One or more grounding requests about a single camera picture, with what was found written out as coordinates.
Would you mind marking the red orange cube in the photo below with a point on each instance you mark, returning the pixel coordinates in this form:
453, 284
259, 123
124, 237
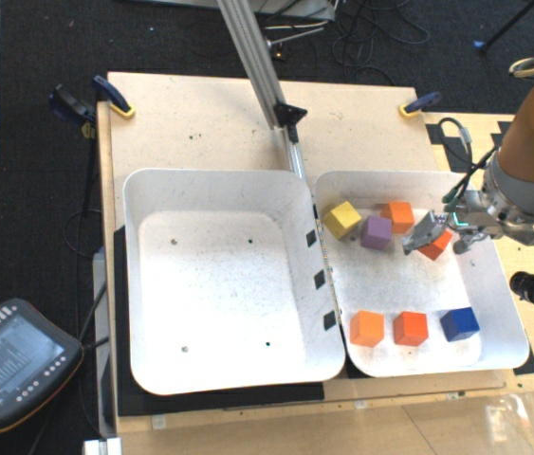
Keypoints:
410, 329
437, 249

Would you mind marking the yellow cube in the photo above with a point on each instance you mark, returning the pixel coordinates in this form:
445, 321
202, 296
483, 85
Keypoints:
341, 220

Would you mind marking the white plastic tray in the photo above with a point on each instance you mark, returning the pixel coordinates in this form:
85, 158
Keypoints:
399, 282
219, 292

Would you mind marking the pale wood board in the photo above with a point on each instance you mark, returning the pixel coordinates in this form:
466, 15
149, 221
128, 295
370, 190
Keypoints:
190, 131

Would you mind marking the blue cube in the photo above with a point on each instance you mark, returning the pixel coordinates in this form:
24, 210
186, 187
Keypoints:
460, 325

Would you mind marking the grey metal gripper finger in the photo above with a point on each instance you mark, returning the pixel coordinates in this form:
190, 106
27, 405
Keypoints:
468, 243
425, 232

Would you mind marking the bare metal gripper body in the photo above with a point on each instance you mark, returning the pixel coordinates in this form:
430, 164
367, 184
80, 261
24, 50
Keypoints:
494, 216

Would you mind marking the purple cube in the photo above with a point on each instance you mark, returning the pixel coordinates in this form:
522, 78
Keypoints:
375, 234

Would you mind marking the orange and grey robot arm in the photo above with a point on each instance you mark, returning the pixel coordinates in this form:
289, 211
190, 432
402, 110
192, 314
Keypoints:
532, 126

